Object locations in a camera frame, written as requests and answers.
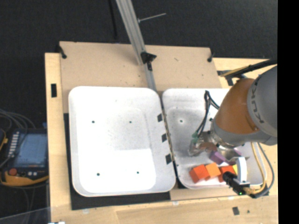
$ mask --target purple block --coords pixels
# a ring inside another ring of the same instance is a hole
[[[210,160],[214,161],[218,165],[226,161],[226,158],[218,151],[212,151],[209,158]]]

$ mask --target orange block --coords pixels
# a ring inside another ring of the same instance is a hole
[[[231,172],[233,174],[236,174],[233,166],[223,166],[223,167],[220,167],[219,169],[220,169],[220,172],[221,172],[221,175],[218,177],[219,182],[224,181],[222,176],[225,172]]]
[[[202,178],[209,178],[210,175],[204,164],[192,168],[189,172],[194,183],[197,183]]]
[[[221,175],[218,165],[215,162],[206,165],[206,169],[209,173],[209,177],[206,177],[206,180]]]

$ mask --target empty white tray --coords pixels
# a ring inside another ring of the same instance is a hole
[[[83,196],[166,192],[176,177],[161,101],[148,88],[80,86],[69,94],[71,172]]]
[[[205,90],[208,90],[213,100],[220,105],[229,89],[169,89],[163,93],[162,97],[178,178],[189,189],[226,186],[225,182],[219,182],[218,177],[194,183],[189,175],[189,171],[193,167],[213,162],[209,159],[207,153],[194,157],[188,154],[192,134],[205,116]],[[204,131],[210,130],[211,122],[209,119],[213,118],[216,113],[217,110],[211,106]],[[242,156],[249,157],[246,161],[247,180],[251,185],[262,184],[263,177],[254,158],[251,144],[246,143],[236,149],[242,153]],[[255,150],[262,164],[263,161],[257,145],[255,145]]]

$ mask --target black floor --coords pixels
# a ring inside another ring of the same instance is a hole
[[[210,47],[216,57],[275,58],[278,0],[132,0],[146,44]],[[115,0],[0,0],[0,108],[46,122],[44,53],[59,41],[128,43]],[[45,188],[32,209],[45,207]],[[0,187],[0,217],[26,211],[21,190]]]

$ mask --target electronic device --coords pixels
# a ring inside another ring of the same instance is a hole
[[[46,129],[15,129],[6,149],[6,166],[1,183],[28,186],[49,178]]]

